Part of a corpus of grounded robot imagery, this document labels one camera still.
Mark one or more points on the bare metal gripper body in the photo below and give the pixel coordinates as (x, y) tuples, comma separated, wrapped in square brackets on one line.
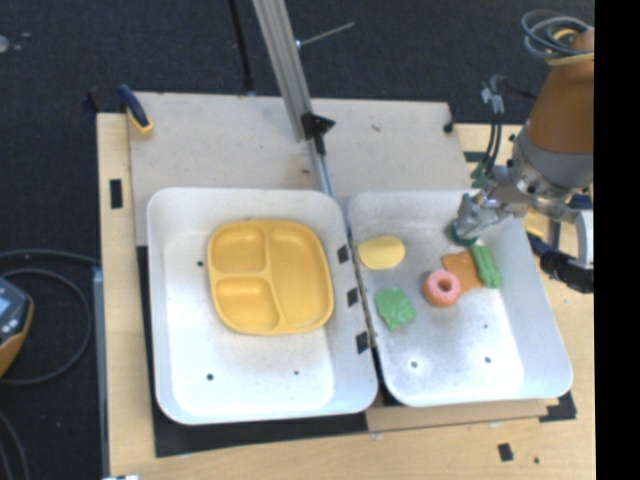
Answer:
[(510, 199)]

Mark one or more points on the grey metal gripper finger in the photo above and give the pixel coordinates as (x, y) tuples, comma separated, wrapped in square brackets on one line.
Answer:
[(466, 215), (484, 220)]

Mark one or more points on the dark green toy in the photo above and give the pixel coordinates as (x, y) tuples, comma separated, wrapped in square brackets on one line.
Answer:
[(464, 240)]

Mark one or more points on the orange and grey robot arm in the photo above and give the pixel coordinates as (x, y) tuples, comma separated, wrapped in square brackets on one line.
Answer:
[(560, 118)]

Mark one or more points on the green bean pods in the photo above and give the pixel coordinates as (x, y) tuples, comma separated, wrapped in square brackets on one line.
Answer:
[(487, 268)]

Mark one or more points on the orange flat toy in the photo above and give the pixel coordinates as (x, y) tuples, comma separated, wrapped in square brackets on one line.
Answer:
[(462, 268)]

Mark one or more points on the pink doughnut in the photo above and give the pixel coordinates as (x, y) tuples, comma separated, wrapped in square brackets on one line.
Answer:
[(434, 295)]

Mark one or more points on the yellow biscuit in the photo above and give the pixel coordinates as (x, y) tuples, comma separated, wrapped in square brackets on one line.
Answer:
[(381, 253)]

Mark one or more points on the green lettuce leaf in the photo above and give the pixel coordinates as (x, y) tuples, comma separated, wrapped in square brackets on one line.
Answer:
[(395, 309)]

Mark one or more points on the white plastic tray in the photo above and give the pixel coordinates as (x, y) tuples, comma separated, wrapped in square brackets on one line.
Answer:
[(450, 348), (250, 368)]

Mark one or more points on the thin black and white rod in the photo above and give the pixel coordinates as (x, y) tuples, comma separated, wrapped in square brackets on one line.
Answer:
[(324, 168)]

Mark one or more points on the black block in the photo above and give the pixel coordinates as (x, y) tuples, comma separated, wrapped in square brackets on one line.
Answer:
[(315, 123)]

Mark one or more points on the yellow divided plate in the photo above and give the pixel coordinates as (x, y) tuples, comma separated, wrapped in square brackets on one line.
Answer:
[(295, 278)]

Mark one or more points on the pale flat board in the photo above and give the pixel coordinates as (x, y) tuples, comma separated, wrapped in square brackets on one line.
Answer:
[(225, 143)]

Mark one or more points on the black cylinder on white bracket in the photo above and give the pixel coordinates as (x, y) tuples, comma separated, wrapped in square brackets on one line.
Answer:
[(565, 270)]

